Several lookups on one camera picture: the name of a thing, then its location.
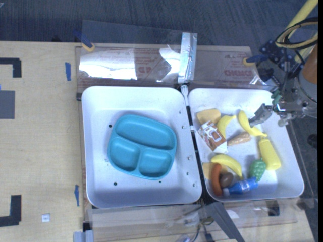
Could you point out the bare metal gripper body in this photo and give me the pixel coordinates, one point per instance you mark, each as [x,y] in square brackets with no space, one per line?
[290,107]

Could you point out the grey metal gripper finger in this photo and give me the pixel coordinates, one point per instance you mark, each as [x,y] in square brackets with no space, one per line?
[263,112]
[256,122]

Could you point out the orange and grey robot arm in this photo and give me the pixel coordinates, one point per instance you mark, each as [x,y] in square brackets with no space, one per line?
[310,67]

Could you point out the yellow banana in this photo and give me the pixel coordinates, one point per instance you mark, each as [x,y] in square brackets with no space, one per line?
[223,125]
[228,161]
[244,121]

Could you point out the tan bread roll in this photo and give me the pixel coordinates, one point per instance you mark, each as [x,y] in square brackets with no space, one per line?
[239,138]

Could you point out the yellow bottle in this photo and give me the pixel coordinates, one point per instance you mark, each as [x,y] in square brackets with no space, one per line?
[269,154]

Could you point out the green grapes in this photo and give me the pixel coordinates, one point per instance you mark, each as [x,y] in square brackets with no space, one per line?
[258,169]

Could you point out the orange and white carton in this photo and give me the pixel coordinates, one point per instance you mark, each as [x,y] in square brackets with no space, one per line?
[210,135]

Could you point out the yellow bread slice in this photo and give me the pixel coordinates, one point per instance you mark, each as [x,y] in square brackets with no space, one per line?
[207,170]
[207,115]

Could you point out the blue bottle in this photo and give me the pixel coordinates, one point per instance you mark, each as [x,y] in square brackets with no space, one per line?
[242,186]

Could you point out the white plastic tray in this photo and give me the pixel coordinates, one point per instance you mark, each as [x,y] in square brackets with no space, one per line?
[151,195]
[282,185]

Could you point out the orange sausage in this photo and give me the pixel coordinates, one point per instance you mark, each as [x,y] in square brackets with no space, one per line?
[216,179]

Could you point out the blue divided plate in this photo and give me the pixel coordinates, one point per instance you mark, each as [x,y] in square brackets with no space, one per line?
[141,132]

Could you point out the black cylinder on white bracket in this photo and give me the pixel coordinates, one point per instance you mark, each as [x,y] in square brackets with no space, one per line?
[269,48]

